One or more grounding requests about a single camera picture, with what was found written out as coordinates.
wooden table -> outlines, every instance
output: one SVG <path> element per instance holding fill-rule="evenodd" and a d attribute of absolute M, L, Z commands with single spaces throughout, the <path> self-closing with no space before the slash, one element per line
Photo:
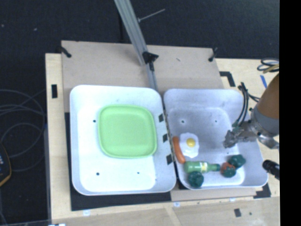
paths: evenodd
<path fill-rule="evenodd" d="M 64 113 L 68 111 L 70 90 L 77 84 L 102 84 L 147 87 L 144 70 L 138 64 L 132 45 L 63 41 L 62 46 L 72 54 L 46 54 L 48 141 L 50 168 L 50 202 L 53 223 L 70 225 L 278 225 L 280 224 L 280 185 L 269 175 L 271 197 L 254 199 L 263 188 L 242 190 L 213 190 L 194 194 L 171 191 L 172 201 L 141 205 L 115 206 L 71 211 L 69 170 L 67 161 Z M 155 62 L 159 92 L 169 88 L 237 89 L 241 81 L 249 92 L 260 97 L 265 90 L 256 70 L 259 60 L 207 58 L 211 49 L 148 46 L 159 54 Z M 106 70 L 102 77 L 97 67 Z M 231 74 L 235 87 L 227 77 Z M 269 83 L 275 75 L 264 75 Z M 279 163 L 278 150 L 260 144 L 264 159 Z"/>

toy fried egg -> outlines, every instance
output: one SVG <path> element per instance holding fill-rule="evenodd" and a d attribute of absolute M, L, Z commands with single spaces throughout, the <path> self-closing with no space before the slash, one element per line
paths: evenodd
<path fill-rule="evenodd" d="M 180 148 L 184 156 L 188 156 L 190 158 L 196 157 L 199 149 L 198 137 L 192 133 L 181 134 Z"/>

toy bottle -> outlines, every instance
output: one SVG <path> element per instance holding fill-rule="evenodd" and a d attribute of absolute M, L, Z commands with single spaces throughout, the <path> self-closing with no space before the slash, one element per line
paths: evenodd
<path fill-rule="evenodd" d="M 201 173 L 206 173 L 210 171 L 219 171 L 221 166 L 219 164 L 210 164 L 206 161 L 187 161 L 184 164 L 184 170 L 187 173 L 193 171 L 198 171 Z"/>

orange toy sausage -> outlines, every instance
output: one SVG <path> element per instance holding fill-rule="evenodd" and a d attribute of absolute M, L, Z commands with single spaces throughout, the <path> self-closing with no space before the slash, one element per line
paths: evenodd
<path fill-rule="evenodd" d="M 186 162 L 185 157 L 180 148 L 180 139 L 178 137 L 173 137 L 173 144 L 174 144 L 174 153 L 178 162 L 184 164 Z"/>

black bracket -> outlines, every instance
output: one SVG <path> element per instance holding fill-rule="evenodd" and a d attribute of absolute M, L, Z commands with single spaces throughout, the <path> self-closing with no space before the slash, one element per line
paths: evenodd
<path fill-rule="evenodd" d="M 155 71 L 154 61 L 159 57 L 159 55 L 155 55 L 155 54 L 145 51 L 142 53 L 142 56 L 143 56 L 144 62 L 146 64 L 150 65 L 150 70 Z"/>

